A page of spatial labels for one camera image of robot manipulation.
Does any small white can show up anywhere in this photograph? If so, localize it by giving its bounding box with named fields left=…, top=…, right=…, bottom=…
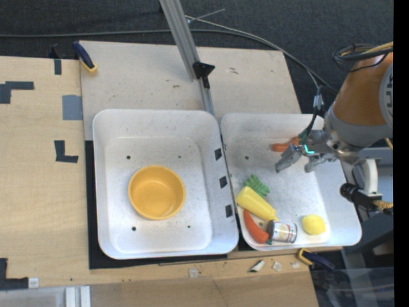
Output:
left=266, top=219, right=298, bottom=245

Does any pale wooden board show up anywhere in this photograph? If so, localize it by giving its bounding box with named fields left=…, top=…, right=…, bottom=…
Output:
left=79, top=40, right=344, bottom=265

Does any yellow lemon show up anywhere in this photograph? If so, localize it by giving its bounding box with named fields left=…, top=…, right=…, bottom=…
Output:
left=301, top=214, right=327, bottom=236

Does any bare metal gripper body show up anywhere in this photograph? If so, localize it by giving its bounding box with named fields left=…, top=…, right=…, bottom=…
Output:
left=298, top=129, right=353, bottom=163

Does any black cylinder on white bracket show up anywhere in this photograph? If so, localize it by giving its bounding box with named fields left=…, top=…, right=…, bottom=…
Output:
left=339, top=158, right=384, bottom=208

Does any yellow bowl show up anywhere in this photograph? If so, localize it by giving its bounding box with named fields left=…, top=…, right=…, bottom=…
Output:
left=127, top=165, right=187, bottom=221

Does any orange carrot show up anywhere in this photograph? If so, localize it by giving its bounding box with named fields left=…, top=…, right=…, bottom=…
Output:
left=243, top=209, right=273, bottom=246

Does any yellow squeeze bottle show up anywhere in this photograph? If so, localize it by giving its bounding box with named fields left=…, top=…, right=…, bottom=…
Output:
left=235, top=185, right=280, bottom=222

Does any white plastic tray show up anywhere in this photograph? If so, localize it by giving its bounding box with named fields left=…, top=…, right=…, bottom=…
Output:
left=92, top=108, right=240, bottom=260
left=220, top=112, right=363, bottom=252

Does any green toy vegetable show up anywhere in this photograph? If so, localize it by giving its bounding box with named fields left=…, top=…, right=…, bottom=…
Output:
left=243, top=173, right=271, bottom=198

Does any orange sausage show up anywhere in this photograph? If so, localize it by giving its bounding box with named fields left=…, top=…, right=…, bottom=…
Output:
left=272, top=137, right=300, bottom=154

